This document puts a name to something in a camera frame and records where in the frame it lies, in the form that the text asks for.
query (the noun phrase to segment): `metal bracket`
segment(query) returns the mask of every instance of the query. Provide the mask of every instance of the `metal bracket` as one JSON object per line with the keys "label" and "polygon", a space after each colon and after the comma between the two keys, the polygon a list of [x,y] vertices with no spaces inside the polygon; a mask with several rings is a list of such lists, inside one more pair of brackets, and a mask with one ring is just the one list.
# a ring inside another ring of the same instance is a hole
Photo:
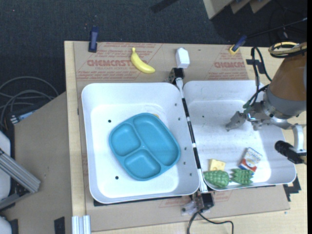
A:
{"label": "metal bracket", "polygon": [[[248,65],[253,65],[253,60],[252,59],[246,59],[246,63]],[[258,68],[259,73],[265,74],[265,69],[263,67],[263,63],[262,62],[260,62],[259,60],[254,60],[254,64]]]}
{"label": "metal bracket", "polygon": [[91,234],[91,220],[89,215],[72,217],[72,234]]}
{"label": "metal bracket", "polygon": [[306,151],[303,149],[303,146],[304,146],[303,127],[305,127],[305,125],[299,125],[299,124],[292,125],[292,132],[293,132],[293,137],[294,137],[293,147],[296,149],[297,153]]}
{"label": "metal bracket", "polygon": [[183,68],[172,68],[168,78],[165,80],[173,85],[176,85],[176,78],[184,79],[184,69]]}
{"label": "metal bracket", "polygon": [[291,194],[299,193],[299,191],[301,191],[301,186],[300,186],[298,177],[296,176],[295,180],[292,182],[292,186],[288,186],[287,184],[285,184],[284,190],[286,193],[287,200],[288,200],[288,202],[290,202],[291,201]]}
{"label": "metal bracket", "polygon": [[212,193],[201,194],[198,191],[194,194],[191,202],[181,206],[181,215],[193,215],[200,210],[207,211],[214,205]]}
{"label": "metal bracket", "polygon": [[246,121],[245,114],[236,111],[235,114],[232,116],[231,121],[228,124],[226,124],[225,128],[227,131],[230,131],[231,129],[240,127],[245,123],[245,121]]}
{"label": "metal bracket", "polygon": [[19,189],[14,194],[0,201],[0,210],[29,194],[39,190],[40,180],[19,165],[0,148],[0,169],[17,182]]}

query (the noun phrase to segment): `white plastic tray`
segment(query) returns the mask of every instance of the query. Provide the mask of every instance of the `white plastic tray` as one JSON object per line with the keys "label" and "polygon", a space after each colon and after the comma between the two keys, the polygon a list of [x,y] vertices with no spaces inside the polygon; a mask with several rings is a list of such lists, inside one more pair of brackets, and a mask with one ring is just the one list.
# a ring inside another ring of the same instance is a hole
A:
{"label": "white plastic tray", "polygon": [[244,151],[251,147],[263,155],[250,185],[231,182],[228,190],[242,187],[268,186],[291,183],[296,177],[293,163],[274,149],[278,140],[285,140],[282,130],[265,125],[254,131],[250,122],[227,132],[225,125],[236,111],[255,93],[252,80],[243,81],[190,81],[184,86],[184,95],[193,126],[198,155],[203,171],[208,170],[211,158],[226,162],[225,171],[238,168]]}
{"label": "white plastic tray", "polygon": [[[100,203],[190,195],[199,178],[179,90],[169,83],[93,83],[82,91],[90,192]],[[176,165],[148,181],[130,177],[109,146],[110,132],[124,120],[157,114],[180,145]]]}

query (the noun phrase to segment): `banana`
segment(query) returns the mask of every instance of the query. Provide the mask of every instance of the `banana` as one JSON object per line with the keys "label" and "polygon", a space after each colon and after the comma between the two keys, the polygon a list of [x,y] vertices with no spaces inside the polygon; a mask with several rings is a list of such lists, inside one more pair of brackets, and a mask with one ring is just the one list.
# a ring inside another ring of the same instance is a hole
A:
{"label": "banana", "polygon": [[144,72],[146,74],[151,74],[155,72],[155,69],[152,66],[144,63],[140,59],[140,57],[136,53],[136,48],[132,48],[131,62],[141,72]]}

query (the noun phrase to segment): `blue plate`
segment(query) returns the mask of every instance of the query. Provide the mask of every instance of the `blue plate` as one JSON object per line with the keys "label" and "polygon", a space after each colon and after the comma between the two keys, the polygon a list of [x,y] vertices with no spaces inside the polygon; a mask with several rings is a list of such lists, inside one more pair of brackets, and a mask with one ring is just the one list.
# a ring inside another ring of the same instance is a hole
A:
{"label": "blue plate", "polygon": [[157,177],[174,166],[180,147],[165,124],[155,115],[135,115],[109,135],[109,145],[116,158],[137,180]]}

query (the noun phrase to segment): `black wire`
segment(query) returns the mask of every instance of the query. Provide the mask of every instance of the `black wire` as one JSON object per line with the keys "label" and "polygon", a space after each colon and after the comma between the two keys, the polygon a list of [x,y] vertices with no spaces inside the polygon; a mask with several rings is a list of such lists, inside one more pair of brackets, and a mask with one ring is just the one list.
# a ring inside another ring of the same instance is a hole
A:
{"label": "black wire", "polygon": [[274,30],[286,28],[286,27],[288,27],[290,25],[293,25],[293,24],[296,24],[296,23],[299,23],[299,22],[303,22],[303,21],[306,21],[306,18],[303,18],[303,19],[301,19],[299,21],[295,21],[295,22],[291,22],[291,23],[288,23],[288,24],[285,24],[285,25],[278,26],[278,27],[276,27],[274,29],[268,29],[268,30],[263,31],[263,32],[259,32],[259,33],[255,33],[255,34],[249,35],[249,36],[247,36],[247,38],[257,37],[257,36],[260,36],[262,34],[265,34],[265,33],[268,33],[268,32],[274,31]]}
{"label": "black wire", "polygon": [[251,50],[251,56],[252,56],[252,62],[253,62],[254,75],[255,75],[255,79],[256,79],[256,92],[249,100],[250,102],[253,100],[252,103],[251,103],[251,106],[254,106],[255,102],[257,101],[259,92],[263,91],[267,87],[267,86],[265,86],[265,87],[259,89],[260,80],[259,80],[259,74],[258,74],[258,71],[257,71],[257,66],[255,64],[255,57],[254,57],[255,50],[258,52],[258,55],[260,57],[261,64],[262,64],[265,76],[267,77],[267,79],[269,81],[272,81],[272,79],[270,78],[269,74],[267,73],[266,67],[264,65],[264,60],[263,60],[263,57],[261,55],[260,50],[257,47],[253,47],[252,50]]}
{"label": "black wire", "polygon": [[200,212],[200,211],[195,212],[195,213],[193,214],[193,216],[191,217],[191,219],[190,219],[190,221],[189,221],[189,224],[187,225],[187,229],[186,229],[186,233],[187,233],[187,234],[190,234],[191,224],[192,224],[193,220],[195,219],[196,215],[197,215],[199,212]]}
{"label": "black wire", "polygon": [[[277,8],[277,9],[275,9],[275,10],[272,11],[272,13],[271,13],[271,15],[270,15],[270,17],[269,17],[269,28],[272,28],[272,20],[273,20],[273,18],[274,18],[274,14],[275,14],[277,11],[281,10],[281,9],[282,9],[282,8]],[[276,30],[276,31],[270,31],[270,32],[269,32],[269,41],[270,41],[270,45],[273,45],[273,43],[276,42],[276,39],[280,40],[280,37],[279,37],[279,35],[278,35],[278,33],[277,33],[277,30]]]}
{"label": "black wire", "polygon": [[187,229],[186,229],[186,233],[187,233],[187,234],[190,234],[191,224],[192,224],[192,222],[194,221],[194,219],[195,219],[195,217],[197,216],[197,214],[199,214],[203,219],[205,219],[207,222],[212,223],[212,224],[226,224],[226,223],[230,223],[230,224],[232,225],[232,234],[234,234],[234,224],[233,224],[232,221],[227,220],[227,221],[223,221],[223,222],[213,222],[213,221],[211,221],[211,220],[205,218],[200,212],[201,212],[201,210],[195,212],[195,213],[193,214],[193,216],[191,217],[191,219],[190,219],[190,221],[189,221],[189,224],[188,224],[188,226],[187,226]]}
{"label": "black wire", "polygon": [[201,213],[198,213],[203,219],[205,219],[206,221],[208,221],[209,223],[212,223],[212,224],[226,224],[226,223],[230,223],[232,225],[232,234],[234,234],[234,224],[232,221],[223,221],[223,222],[213,222],[207,218],[205,218]]}
{"label": "black wire", "polygon": [[253,99],[253,102],[251,103],[251,106],[253,106],[255,104],[255,101],[257,100],[258,93],[259,93],[259,74],[258,74],[258,71],[257,71],[257,67],[255,65],[255,59],[254,59],[254,50],[255,50],[255,48],[256,47],[252,48],[251,56],[252,56],[252,60],[253,60],[253,71],[254,71],[255,82],[256,82],[256,93],[254,95],[254,99]]}
{"label": "black wire", "polygon": [[[276,11],[280,10],[281,13],[281,17],[282,17],[282,21],[284,26],[287,25],[287,22],[289,21],[289,19],[287,18],[287,15],[289,15],[290,13],[292,13],[293,16],[296,16],[297,18],[306,18],[307,17],[307,13],[306,12],[299,12],[299,11],[294,11],[288,7],[283,6],[278,0],[273,0],[276,2],[276,4],[278,5],[278,8],[276,8],[272,14],[270,15],[270,19],[269,19],[269,27],[272,27],[272,19],[274,18],[274,14],[276,13]],[[295,32],[296,30],[293,30],[293,27],[287,26],[283,28],[283,33],[287,33],[287,31],[293,31]],[[278,34],[278,30],[273,31],[272,33],[275,34],[275,39],[273,40],[271,37],[271,34],[269,34],[269,39],[270,39],[270,43],[271,45],[273,45],[276,42],[280,42],[283,41],[283,39],[279,36]],[[301,36],[306,37],[306,30],[303,30],[302,32],[297,32],[299,33]]]}

